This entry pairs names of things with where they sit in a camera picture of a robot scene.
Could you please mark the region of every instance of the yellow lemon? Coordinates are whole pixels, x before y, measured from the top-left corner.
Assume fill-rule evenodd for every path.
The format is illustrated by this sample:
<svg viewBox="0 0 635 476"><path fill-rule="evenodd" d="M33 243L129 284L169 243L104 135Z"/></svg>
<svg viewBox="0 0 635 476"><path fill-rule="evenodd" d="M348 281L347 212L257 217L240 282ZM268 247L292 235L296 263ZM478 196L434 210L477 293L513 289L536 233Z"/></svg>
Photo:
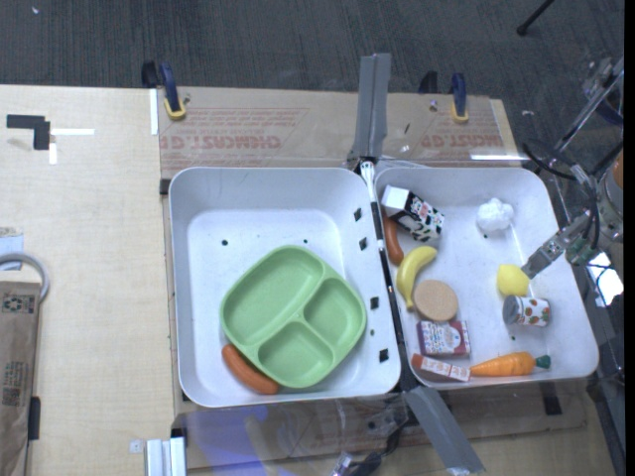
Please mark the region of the yellow lemon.
<svg viewBox="0 0 635 476"><path fill-rule="evenodd" d="M529 277L516 265L500 265L496 274L496 286L506 297L525 297L529 288Z"/></svg>

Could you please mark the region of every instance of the dark floor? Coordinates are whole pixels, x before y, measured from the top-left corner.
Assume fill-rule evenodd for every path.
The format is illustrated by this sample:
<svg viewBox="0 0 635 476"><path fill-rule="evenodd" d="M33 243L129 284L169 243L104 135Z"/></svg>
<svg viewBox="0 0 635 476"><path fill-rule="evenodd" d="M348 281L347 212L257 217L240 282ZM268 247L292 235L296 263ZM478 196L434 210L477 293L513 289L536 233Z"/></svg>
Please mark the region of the dark floor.
<svg viewBox="0 0 635 476"><path fill-rule="evenodd" d="M390 53L390 91L462 72L503 101L519 146L551 148L598 66L623 59L625 0L555 0L520 36L544 1L0 0L0 83L141 87L143 61L168 60L181 85L356 91L360 57ZM599 177L621 134L593 112L568 157ZM574 189L565 202L562 220L584 208Z"/></svg>

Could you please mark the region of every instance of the banana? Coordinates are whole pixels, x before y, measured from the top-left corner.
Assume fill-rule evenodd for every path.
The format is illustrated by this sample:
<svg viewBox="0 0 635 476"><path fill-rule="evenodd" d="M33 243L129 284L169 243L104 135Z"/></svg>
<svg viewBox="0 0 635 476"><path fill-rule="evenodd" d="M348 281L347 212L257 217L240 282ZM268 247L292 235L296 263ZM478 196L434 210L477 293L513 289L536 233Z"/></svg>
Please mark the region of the banana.
<svg viewBox="0 0 635 476"><path fill-rule="evenodd" d="M419 271L437 256L437 249L430 245L422 245L411 250L397 269L397 290L406 300L406 308L413 303L413 287Z"/></svg>

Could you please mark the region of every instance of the carrot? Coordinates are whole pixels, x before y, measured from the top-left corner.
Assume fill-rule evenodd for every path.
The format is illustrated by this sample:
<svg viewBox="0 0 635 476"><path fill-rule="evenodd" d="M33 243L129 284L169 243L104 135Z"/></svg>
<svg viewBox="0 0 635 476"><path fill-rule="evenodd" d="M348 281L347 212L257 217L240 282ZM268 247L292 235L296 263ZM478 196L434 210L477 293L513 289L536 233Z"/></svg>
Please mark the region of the carrot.
<svg viewBox="0 0 635 476"><path fill-rule="evenodd" d="M386 238L386 249L388 250L388 259L395 266L399 266L404 259L404 251L399 245L397 239L397 222L392 218L383 215L384 236Z"/></svg>
<svg viewBox="0 0 635 476"><path fill-rule="evenodd" d="M519 351L478 363L469 370L472 376L480 377L526 376L534 367L548 369L550 366L551 358L547 355L534 358L527 351Z"/></svg>
<svg viewBox="0 0 635 476"><path fill-rule="evenodd" d="M222 359L238 381L263 395L275 395L280 385L247 363L235 345L226 344L221 350Z"/></svg>

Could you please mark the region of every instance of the white cauliflower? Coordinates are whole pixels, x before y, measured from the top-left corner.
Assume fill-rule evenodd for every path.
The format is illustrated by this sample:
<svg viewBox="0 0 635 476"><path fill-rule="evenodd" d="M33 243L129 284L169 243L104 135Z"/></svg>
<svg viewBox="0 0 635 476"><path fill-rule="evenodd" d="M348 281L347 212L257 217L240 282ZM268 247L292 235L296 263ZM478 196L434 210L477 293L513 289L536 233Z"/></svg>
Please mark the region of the white cauliflower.
<svg viewBox="0 0 635 476"><path fill-rule="evenodd" d="M507 229L514 217L514 208L496 197L478 207L476 224L484 232Z"/></svg>

